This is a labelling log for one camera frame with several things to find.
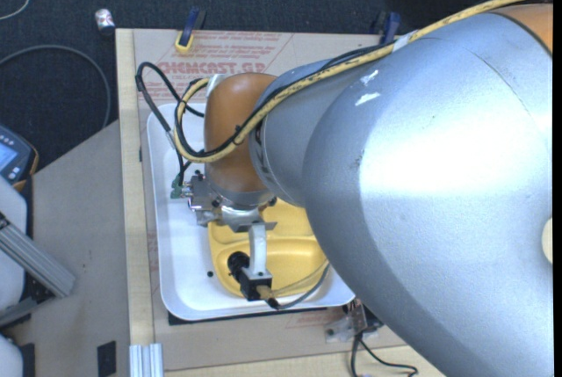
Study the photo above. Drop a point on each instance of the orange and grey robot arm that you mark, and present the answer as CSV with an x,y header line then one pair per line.
x,y
421,190

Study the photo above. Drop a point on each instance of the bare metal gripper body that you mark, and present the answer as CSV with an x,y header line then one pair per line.
x,y
205,196

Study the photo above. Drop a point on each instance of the black cylinder on white bracket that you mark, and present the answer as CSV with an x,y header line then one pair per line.
x,y
257,248

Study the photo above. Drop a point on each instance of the small silver can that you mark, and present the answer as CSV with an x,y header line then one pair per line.
x,y
104,20

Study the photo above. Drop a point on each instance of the brown cardboard board, red print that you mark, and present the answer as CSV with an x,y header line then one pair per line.
x,y
272,52

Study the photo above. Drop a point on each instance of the white plastic tray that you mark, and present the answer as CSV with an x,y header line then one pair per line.
x,y
184,261

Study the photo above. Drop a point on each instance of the yellow divided plate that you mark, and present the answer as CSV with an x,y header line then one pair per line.
x,y
290,252

